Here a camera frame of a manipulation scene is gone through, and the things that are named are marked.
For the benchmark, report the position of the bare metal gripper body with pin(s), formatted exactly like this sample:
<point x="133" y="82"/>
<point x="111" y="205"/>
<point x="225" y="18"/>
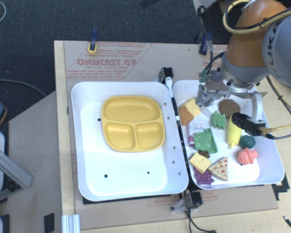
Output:
<point x="218" y="84"/>

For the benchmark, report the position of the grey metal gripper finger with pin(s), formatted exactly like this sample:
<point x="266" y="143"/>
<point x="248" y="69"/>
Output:
<point x="214" y="97"/>
<point x="201" y="101"/>

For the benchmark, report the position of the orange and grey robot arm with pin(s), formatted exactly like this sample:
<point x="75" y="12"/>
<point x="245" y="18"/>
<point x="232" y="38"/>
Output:
<point x="249" y="42"/>

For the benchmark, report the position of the brown round patty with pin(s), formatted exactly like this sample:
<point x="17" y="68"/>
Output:
<point x="229" y="107"/>

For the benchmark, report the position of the orange waffle biscuit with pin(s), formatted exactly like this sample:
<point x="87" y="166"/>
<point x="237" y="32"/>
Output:
<point x="185" y="115"/>

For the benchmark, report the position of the small green lettuce leaf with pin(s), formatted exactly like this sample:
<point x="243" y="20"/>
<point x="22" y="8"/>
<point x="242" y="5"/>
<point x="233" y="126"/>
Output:
<point x="218" y="120"/>

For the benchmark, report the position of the thin black and white rod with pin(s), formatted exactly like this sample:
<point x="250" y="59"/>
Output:
<point x="175" y="108"/>

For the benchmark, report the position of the white and purple carton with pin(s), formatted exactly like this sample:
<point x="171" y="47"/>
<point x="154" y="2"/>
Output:
<point x="195" y="127"/>

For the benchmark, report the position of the large green lettuce leaf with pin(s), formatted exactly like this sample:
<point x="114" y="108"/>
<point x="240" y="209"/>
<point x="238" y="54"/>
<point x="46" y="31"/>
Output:
<point x="205" y="139"/>

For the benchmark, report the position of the yellow mustard bottle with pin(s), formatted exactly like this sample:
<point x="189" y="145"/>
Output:
<point x="234" y="135"/>

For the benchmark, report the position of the small brown chocolate piece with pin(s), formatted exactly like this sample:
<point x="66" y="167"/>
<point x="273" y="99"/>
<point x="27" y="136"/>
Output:
<point x="204" y="153"/>

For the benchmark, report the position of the dark green broccoli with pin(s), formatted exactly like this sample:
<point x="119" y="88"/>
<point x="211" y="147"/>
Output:
<point x="247" y="141"/>

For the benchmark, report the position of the yellow cheese block with holes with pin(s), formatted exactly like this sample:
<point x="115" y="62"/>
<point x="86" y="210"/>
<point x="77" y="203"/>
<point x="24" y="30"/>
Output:
<point x="200" y="162"/>

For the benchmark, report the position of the pink ice cream toy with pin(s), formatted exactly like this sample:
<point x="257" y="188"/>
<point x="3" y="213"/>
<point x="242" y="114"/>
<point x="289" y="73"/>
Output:
<point x="247" y="156"/>

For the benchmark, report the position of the pizza slice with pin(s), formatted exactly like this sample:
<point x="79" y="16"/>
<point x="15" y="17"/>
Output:
<point x="220" y="170"/>

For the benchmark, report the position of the yellow divided plate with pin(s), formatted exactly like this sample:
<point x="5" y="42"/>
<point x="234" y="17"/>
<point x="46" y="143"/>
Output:
<point x="132" y="124"/>

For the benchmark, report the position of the purple grapes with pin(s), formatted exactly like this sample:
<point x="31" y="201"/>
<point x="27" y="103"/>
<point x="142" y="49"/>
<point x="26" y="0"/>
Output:
<point x="203" y="178"/>

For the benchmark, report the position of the white plastic tray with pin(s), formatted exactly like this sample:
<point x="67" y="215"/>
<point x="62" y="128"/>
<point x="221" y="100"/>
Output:
<point x="264" y="169"/>
<point x="126" y="173"/>

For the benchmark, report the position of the brown cardboard board, red print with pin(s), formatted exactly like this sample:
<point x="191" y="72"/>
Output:
<point x="111" y="59"/>

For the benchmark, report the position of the black cylinder on white bracket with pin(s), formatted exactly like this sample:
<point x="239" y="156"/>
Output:
<point x="247" y="125"/>

